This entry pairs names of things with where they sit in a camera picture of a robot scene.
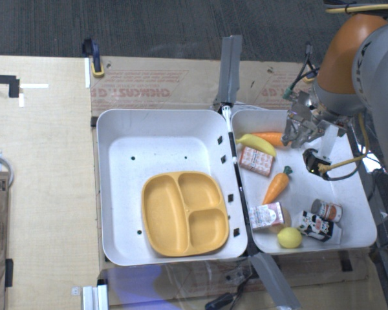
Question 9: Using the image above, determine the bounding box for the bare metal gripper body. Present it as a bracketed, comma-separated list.
[286, 90, 347, 138]

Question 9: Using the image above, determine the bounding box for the yellow banana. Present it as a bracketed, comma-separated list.
[235, 133, 277, 158]

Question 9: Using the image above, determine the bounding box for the orange and white carton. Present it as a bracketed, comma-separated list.
[238, 146, 275, 177]

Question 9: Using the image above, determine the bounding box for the white plastic tray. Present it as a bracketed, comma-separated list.
[230, 108, 378, 256]
[96, 108, 249, 267]

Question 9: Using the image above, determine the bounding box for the orange carrot with green top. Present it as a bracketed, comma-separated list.
[261, 165, 294, 205]

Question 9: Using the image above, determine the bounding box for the small orange and white can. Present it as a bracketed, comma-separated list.
[310, 198, 343, 223]

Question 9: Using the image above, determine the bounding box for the pink and white carton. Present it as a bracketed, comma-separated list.
[248, 201, 285, 231]

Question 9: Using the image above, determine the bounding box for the black and white milk carton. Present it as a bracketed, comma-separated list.
[292, 210, 343, 242]

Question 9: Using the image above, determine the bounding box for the yellow lemon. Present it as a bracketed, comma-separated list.
[277, 227, 303, 250]

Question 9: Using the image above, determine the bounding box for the brown cardboard board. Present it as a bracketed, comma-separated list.
[89, 56, 370, 306]

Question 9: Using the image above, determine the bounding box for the yellow divided plate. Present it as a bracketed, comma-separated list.
[141, 170, 230, 258]

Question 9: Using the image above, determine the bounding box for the black cylinder on white bracket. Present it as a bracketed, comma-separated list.
[302, 124, 341, 176]

